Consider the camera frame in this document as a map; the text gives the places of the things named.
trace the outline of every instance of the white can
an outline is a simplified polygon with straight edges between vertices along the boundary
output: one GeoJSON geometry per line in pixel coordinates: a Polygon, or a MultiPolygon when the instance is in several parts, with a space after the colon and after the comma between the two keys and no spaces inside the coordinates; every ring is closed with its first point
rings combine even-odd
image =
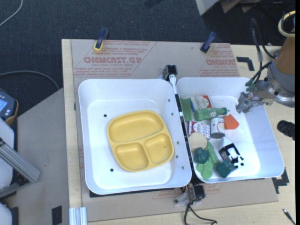
{"type": "Polygon", "coordinates": [[[210,137],[222,138],[225,136],[224,119],[215,117],[210,120],[210,137]]]}

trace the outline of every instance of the robotic arm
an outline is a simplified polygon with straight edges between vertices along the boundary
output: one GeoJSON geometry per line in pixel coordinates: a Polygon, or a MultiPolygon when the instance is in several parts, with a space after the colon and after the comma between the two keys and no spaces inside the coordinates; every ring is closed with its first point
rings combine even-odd
{"type": "Polygon", "coordinates": [[[279,104],[295,107],[295,28],[291,32],[282,29],[283,21],[295,14],[295,11],[286,14],[278,24],[278,30],[286,36],[286,40],[277,53],[275,59],[263,66],[268,68],[267,76],[263,80],[246,83],[248,93],[240,94],[237,112],[247,113],[253,106],[271,105],[274,101],[279,104]]]}

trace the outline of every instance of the blue clamp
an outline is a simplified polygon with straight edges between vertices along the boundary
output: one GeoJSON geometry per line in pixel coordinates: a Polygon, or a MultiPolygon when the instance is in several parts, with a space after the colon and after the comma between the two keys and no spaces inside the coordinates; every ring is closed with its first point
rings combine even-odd
{"type": "Polygon", "coordinates": [[[102,47],[103,47],[103,40],[106,39],[106,38],[108,37],[108,33],[109,33],[109,30],[106,29],[105,27],[103,27],[103,28],[101,29],[101,32],[100,32],[100,34],[99,34],[99,38],[98,38],[98,40],[95,42],[94,47],[93,47],[95,52],[98,53],[98,52],[101,51],[101,49],[102,49],[102,47]]]}
{"type": "Polygon", "coordinates": [[[209,37],[206,39],[205,43],[200,48],[202,52],[206,53],[208,51],[208,49],[210,48],[210,44],[215,39],[216,35],[217,34],[215,32],[210,33],[209,37]]]}

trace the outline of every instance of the yellow plate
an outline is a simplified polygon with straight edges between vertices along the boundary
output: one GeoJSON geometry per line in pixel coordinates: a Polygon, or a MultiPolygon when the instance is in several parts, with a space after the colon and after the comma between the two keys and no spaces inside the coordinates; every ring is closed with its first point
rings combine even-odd
{"type": "Polygon", "coordinates": [[[170,133],[153,111],[131,112],[112,119],[107,136],[119,165],[130,172],[165,164],[174,154],[170,133]]]}

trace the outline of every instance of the green bottle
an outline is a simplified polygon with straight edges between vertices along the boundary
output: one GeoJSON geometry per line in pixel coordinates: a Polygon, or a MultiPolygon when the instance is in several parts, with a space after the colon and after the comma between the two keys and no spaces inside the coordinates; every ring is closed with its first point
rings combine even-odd
{"type": "Polygon", "coordinates": [[[211,118],[217,117],[218,115],[227,114],[227,108],[203,108],[194,111],[194,118],[196,121],[210,120],[211,118]]]}

